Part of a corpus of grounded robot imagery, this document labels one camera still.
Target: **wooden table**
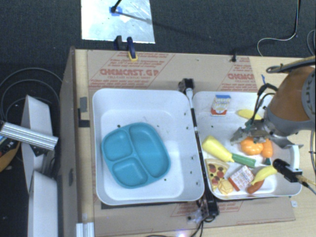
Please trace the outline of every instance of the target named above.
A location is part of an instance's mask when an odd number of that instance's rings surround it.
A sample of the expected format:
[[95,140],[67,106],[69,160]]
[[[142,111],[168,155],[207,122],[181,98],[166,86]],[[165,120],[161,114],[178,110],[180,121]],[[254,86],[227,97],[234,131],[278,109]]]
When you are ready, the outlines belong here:
[[[76,50],[76,78],[77,78],[77,102],[80,102],[80,98],[88,95],[88,60],[87,60],[87,50]],[[294,58],[277,58],[277,57],[249,57],[253,74],[257,83],[257,86],[262,85],[261,74],[264,74],[266,81],[278,86],[285,75],[270,75],[265,73],[265,69],[269,66],[276,65],[279,63],[290,63],[297,59]],[[81,119],[89,119],[89,113],[82,113]],[[78,130],[79,138],[90,138],[90,128],[81,128]],[[290,140],[296,144],[304,144],[300,149],[301,159],[300,168],[303,170],[304,176],[311,180],[315,180],[313,174],[310,154],[309,151],[309,141],[310,132],[301,131],[298,135],[292,136]],[[86,139],[79,139],[78,149],[80,155],[79,167],[81,169],[82,175],[80,175],[80,181],[84,184],[84,189],[80,189],[79,197],[81,204],[81,211],[84,212],[84,222],[93,221],[93,194],[92,194],[92,176],[87,174],[91,173],[91,142]],[[294,208],[295,221],[290,222],[277,222],[268,224],[256,224],[256,225],[243,225],[243,226],[233,226],[233,227],[216,227],[209,228],[205,224],[202,236],[212,236],[212,237],[222,237],[222,236],[232,236],[232,237],[244,237],[244,236],[254,236],[254,237],[272,237],[272,236],[314,236],[316,232],[315,218],[316,218],[316,197],[307,188],[303,188],[299,195],[291,198],[291,201],[297,203],[297,207]],[[193,230],[181,231],[183,236],[190,236]],[[150,234],[138,234],[130,235],[130,237],[145,237]],[[177,232],[165,232],[159,233],[159,235],[166,236],[178,236]]]

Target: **blue plate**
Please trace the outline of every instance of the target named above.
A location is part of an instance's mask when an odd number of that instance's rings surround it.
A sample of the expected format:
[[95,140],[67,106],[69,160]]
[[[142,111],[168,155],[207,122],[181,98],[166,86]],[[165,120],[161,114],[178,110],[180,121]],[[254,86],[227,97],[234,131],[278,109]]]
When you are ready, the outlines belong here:
[[146,123],[118,128],[102,140],[104,160],[118,184],[138,188],[162,178],[170,157],[156,130]]

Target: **black cable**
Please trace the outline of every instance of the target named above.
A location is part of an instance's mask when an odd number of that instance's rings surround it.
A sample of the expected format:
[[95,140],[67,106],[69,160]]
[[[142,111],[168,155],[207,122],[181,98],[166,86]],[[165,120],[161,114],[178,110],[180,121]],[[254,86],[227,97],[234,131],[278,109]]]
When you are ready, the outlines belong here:
[[257,43],[257,50],[260,54],[260,56],[263,56],[262,53],[259,50],[259,43],[263,40],[277,40],[277,41],[288,41],[293,39],[296,34],[297,34],[297,28],[298,28],[298,16],[299,16],[299,12],[300,12],[300,8],[301,8],[301,0],[297,0],[297,5],[296,5],[296,17],[295,17],[295,24],[294,24],[294,32],[292,33],[292,36],[287,38],[287,39],[278,39],[278,38],[263,38],[261,40],[258,41]]
[[313,147],[314,134],[315,134],[315,131],[311,131],[310,150],[309,150],[309,153],[311,154],[312,166],[313,166],[314,174],[315,174],[315,176],[316,176],[316,163],[315,163],[315,160],[314,160],[315,151],[314,151],[314,147]]
[[[42,72],[45,72],[45,73],[49,73],[51,75],[53,75],[54,77],[56,77],[60,82],[63,82],[62,79],[57,76],[55,73],[53,73],[52,71],[50,70],[47,70],[47,69],[42,69],[42,68],[25,68],[25,69],[20,69],[20,70],[17,70],[15,72],[13,72],[12,74],[8,75],[1,83],[0,83],[0,88],[3,86],[3,84],[9,80],[11,77],[13,77],[14,75],[18,74],[18,73],[21,73],[21,72],[24,72],[24,71],[30,71],[30,70],[36,70],[36,71],[42,71]],[[3,105],[1,105],[1,109],[0,109],[0,119],[4,119],[4,111],[3,111]]]
[[[51,104],[50,101],[44,99],[44,98],[41,98],[41,97],[35,97],[36,99],[40,100],[40,101],[43,101],[43,102],[46,102],[47,104]],[[6,109],[6,112],[5,112],[5,120],[8,121],[8,114],[9,114],[9,111],[10,109],[13,107],[13,105],[17,104],[18,102],[22,101],[22,100],[25,100],[25,97],[22,97],[16,101],[14,101],[12,104],[10,104],[10,106]]]
[[258,104],[258,106],[257,106],[257,112],[258,112],[259,108],[262,106],[263,100],[264,100],[267,96],[269,96],[269,95],[275,95],[275,93],[267,93],[267,94],[265,94],[265,95],[260,99],[260,102],[259,102],[259,104]]
[[309,188],[315,195],[316,195],[316,191],[314,191],[306,182],[302,182],[302,185],[305,186],[306,188]]
[[[215,219],[215,217],[212,217],[212,216],[206,217],[204,220],[202,220],[200,222],[197,229],[194,231],[194,233],[192,235],[190,235],[190,237],[194,237],[199,231],[200,231],[199,237],[201,237],[203,234],[204,222],[211,223],[212,221],[214,221],[214,219]],[[168,236],[165,236],[165,235],[148,235],[146,237],[168,237]]]
[[255,108],[254,108],[254,111],[253,111],[253,115],[252,115],[252,117],[249,119],[249,121],[247,122],[248,125],[252,125],[252,124],[253,124],[253,121],[254,121],[254,119],[255,119],[255,116],[256,116],[256,114],[257,114],[257,112],[258,112],[258,110],[259,110],[261,104],[263,103],[263,99],[264,99],[267,95],[273,94],[273,93],[268,93],[268,94],[266,94],[266,95],[262,98],[261,102],[259,102],[260,96],[261,96],[262,93],[263,93],[266,89],[268,89],[268,88],[269,88],[269,89],[272,89],[272,90],[274,90],[274,91],[277,91],[277,87],[275,87],[274,85],[272,85],[272,84],[270,84],[270,83],[265,83],[264,85],[262,85],[262,86],[259,88],[259,90],[258,90],[258,92],[257,92],[258,97],[257,97],[256,103],[255,103]]
[[[309,52],[311,53],[311,55],[315,55],[315,52],[316,52],[316,47],[315,47],[315,29],[314,30],[311,30],[308,34],[307,34],[307,37],[306,37],[306,44],[307,44],[307,48],[309,50]],[[309,44],[309,38],[310,38],[310,34],[311,33],[314,33],[313,34],[313,49],[310,47],[310,44]]]
[[50,160],[50,162],[49,162],[49,170],[51,170],[52,169],[52,162],[53,162],[53,160],[56,160],[56,157],[53,157],[51,160]]
[[58,94],[56,93],[56,91],[49,85],[47,84],[46,82],[43,82],[41,80],[36,80],[36,79],[25,79],[25,80],[20,80],[20,81],[17,81],[13,84],[11,84],[6,90],[5,92],[3,93],[2,97],[1,97],[1,108],[0,108],[0,114],[1,114],[1,117],[2,119],[5,118],[5,115],[4,115],[4,110],[3,110],[3,101],[4,101],[4,97],[5,95],[7,94],[7,92],[15,85],[19,84],[19,83],[22,83],[22,82],[37,82],[37,83],[40,83],[46,87],[48,87],[55,95],[56,99],[57,99],[57,102],[58,102],[58,105],[59,105],[59,97],[58,97]]

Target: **yellow banana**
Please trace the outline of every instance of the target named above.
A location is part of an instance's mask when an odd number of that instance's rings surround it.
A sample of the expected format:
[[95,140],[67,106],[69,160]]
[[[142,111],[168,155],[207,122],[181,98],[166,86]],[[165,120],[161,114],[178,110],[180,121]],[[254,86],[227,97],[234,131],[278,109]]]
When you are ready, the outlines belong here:
[[251,182],[251,185],[254,185],[256,182],[262,181],[266,179],[268,176],[277,174],[277,170],[272,166],[267,166],[258,171],[258,173],[255,176],[255,179]]
[[224,162],[235,162],[233,160],[233,154],[229,152],[217,139],[215,139],[211,135],[205,138],[202,143],[202,148],[209,154]]
[[[239,110],[237,112],[237,114],[245,119],[250,119],[253,116],[253,111],[252,110],[247,110],[247,109],[243,109],[243,110]],[[259,114],[255,115],[255,119],[261,119]]]

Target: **pizza slice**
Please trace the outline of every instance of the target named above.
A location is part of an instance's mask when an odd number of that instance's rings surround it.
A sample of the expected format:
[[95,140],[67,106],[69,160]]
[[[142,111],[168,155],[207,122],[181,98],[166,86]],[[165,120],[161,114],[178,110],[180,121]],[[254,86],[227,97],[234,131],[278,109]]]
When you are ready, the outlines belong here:
[[207,176],[212,186],[212,191],[216,191],[221,180],[229,168],[229,165],[218,159],[205,159]]

